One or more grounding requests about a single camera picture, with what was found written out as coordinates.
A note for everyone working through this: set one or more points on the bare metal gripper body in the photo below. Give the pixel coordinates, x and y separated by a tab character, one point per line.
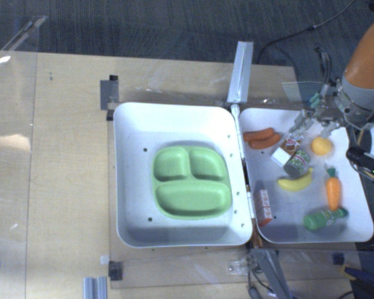
328	111

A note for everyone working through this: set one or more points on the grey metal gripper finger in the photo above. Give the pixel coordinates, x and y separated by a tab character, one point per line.
327	130
300	126

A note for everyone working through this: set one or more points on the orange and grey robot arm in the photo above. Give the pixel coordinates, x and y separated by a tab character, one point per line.
366	61

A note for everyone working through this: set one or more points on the yellow orange ball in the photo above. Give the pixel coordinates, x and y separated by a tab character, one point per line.
321	146

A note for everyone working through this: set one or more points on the white and brown carton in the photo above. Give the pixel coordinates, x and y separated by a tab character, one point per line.
280	157

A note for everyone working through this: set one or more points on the green can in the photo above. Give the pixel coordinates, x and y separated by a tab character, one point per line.
297	164

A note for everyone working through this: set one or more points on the red sausage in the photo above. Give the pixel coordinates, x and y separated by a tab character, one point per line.
261	139

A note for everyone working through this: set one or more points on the yellow banana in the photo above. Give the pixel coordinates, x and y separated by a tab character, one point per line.
294	184

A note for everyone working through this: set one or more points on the orange carrot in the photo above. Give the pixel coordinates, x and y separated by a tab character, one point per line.
333	192

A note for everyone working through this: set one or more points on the white plastic tray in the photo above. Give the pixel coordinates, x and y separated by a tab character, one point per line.
137	179
299	204

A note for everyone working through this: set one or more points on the green bottle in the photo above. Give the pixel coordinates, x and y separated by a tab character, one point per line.
319	220

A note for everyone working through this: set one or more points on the green divided plate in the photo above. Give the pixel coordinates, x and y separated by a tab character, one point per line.
191	198

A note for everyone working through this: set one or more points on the black cylinder on white bracket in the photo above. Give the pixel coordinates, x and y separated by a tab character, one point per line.
366	158

